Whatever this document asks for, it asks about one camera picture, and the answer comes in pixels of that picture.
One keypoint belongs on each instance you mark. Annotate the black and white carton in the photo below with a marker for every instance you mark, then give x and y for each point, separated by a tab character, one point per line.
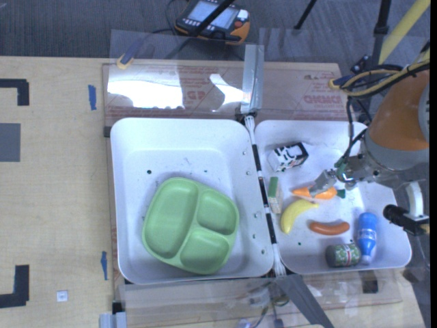
288	156

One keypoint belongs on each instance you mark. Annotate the green patterned can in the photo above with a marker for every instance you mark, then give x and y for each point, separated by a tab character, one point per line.
343	255

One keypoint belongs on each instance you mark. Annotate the green and cream carton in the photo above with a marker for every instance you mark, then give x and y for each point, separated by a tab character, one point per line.
274	193

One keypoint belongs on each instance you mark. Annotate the blue and white bottle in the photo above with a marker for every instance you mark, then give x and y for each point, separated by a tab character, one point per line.
367	234

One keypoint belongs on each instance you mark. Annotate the orange carrot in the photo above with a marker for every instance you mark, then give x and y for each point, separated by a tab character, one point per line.
329	194

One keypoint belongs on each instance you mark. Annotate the green divided plate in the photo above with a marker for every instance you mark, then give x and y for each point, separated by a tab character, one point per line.
184	224

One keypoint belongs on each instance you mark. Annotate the black cylinder on white bracket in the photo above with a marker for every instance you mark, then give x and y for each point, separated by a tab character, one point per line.
399	217

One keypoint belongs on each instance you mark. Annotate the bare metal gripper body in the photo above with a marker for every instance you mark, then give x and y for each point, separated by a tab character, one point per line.
358	171

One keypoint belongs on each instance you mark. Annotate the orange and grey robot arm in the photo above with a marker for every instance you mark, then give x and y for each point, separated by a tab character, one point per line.
396	121

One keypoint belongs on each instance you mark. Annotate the white plastic tray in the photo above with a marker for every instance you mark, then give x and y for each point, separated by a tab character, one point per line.
382	251
136	149

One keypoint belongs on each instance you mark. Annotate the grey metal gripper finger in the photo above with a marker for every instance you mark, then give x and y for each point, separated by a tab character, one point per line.
318	184
330	177

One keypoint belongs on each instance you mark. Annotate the orange sausage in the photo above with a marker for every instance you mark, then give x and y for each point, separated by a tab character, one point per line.
329	228

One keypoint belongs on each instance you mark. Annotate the brown cardboard board, red print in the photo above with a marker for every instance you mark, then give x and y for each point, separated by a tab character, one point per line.
300	94

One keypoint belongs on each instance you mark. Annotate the thin black and white rod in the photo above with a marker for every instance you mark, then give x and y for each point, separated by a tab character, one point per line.
263	190

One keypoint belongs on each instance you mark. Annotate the yellow banana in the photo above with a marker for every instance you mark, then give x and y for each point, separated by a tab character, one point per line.
293	214

